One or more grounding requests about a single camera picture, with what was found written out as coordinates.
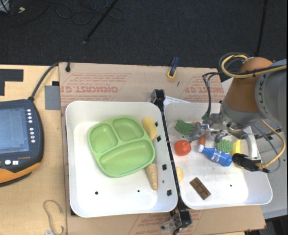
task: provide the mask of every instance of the black connector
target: black connector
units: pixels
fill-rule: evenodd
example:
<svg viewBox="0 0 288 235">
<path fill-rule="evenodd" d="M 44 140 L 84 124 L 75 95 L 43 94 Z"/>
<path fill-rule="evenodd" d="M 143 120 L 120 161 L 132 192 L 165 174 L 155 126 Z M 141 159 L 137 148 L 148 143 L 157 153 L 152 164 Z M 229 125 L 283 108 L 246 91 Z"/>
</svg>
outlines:
<svg viewBox="0 0 288 235">
<path fill-rule="evenodd" d="M 247 157 L 245 154 L 235 153 L 232 156 L 232 161 L 246 170 L 259 171 L 260 169 L 256 166 L 256 163 L 261 163 L 261 160 L 251 160 Z"/>
</svg>

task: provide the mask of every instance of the red tomato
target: red tomato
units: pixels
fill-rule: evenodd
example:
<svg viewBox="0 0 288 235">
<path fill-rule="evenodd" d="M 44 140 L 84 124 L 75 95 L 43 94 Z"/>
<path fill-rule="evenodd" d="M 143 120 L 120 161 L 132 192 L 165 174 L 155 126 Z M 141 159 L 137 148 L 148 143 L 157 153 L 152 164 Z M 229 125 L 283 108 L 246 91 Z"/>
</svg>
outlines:
<svg viewBox="0 0 288 235">
<path fill-rule="evenodd" d="M 192 147 L 189 141 L 179 140 L 174 144 L 174 149 L 178 156 L 185 156 L 192 150 Z"/>
</svg>

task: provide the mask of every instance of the yellow cable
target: yellow cable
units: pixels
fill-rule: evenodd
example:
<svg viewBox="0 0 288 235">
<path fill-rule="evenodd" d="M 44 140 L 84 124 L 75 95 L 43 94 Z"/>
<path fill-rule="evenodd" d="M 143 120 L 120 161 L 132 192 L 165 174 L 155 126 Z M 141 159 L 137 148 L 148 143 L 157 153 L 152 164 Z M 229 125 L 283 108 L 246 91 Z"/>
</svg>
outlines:
<svg viewBox="0 0 288 235">
<path fill-rule="evenodd" d="M 261 120 L 261 122 L 267 127 L 269 128 L 275 135 L 277 135 L 280 140 L 282 141 L 283 143 L 283 147 L 282 147 L 282 150 L 273 158 L 271 159 L 269 162 L 267 163 L 256 163 L 256 166 L 259 167 L 260 169 L 263 169 L 263 168 L 266 168 L 268 167 L 270 164 L 272 164 L 275 160 L 277 160 L 281 155 L 282 153 L 285 151 L 285 148 L 286 148 L 286 142 L 284 140 L 284 138 L 281 137 L 280 134 L 278 134 L 270 125 L 268 125 L 263 119 Z"/>
<path fill-rule="evenodd" d="M 221 63 L 221 69 L 223 71 L 224 74 L 230 76 L 230 77 L 234 77 L 234 78 L 248 78 L 248 77 L 252 77 L 252 76 L 255 76 L 255 75 L 261 75 L 261 74 L 265 74 L 265 73 L 269 73 L 269 72 L 273 72 L 273 71 L 280 71 L 280 70 L 285 70 L 287 68 L 286 65 L 283 65 L 283 66 L 279 66 L 279 67 L 275 67 L 275 68 L 272 68 L 272 69 L 269 69 L 269 70 L 262 70 L 262 71 L 256 71 L 254 73 L 251 73 L 251 74 L 244 74 L 244 75 L 236 75 L 236 74 L 232 74 L 230 72 L 228 72 L 224 65 L 225 63 L 230 60 L 231 58 L 243 58 L 243 59 L 247 59 L 247 56 L 245 55 L 230 55 L 228 56 L 227 58 L 225 58 L 222 63 Z"/>
</svg>

